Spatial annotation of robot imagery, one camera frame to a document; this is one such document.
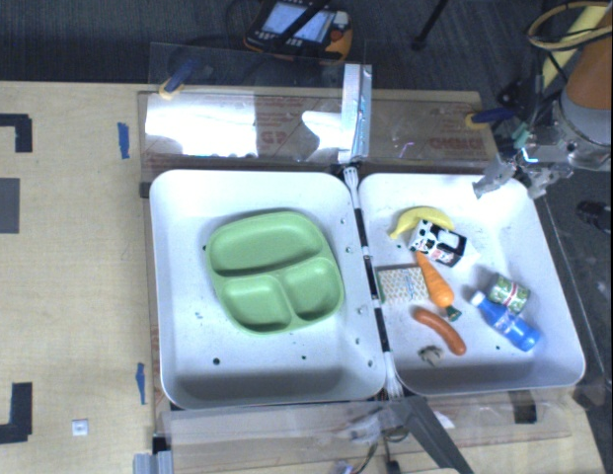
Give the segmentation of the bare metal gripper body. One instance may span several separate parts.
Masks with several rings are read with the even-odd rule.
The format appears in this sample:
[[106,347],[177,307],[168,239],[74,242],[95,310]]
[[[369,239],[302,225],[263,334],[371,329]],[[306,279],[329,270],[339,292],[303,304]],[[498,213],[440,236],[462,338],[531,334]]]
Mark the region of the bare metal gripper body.
[[611,145],[580,133],[541,130],[526,138],[516,161],[524,171],[544,175],[568,175],[573,170],[609,172]]

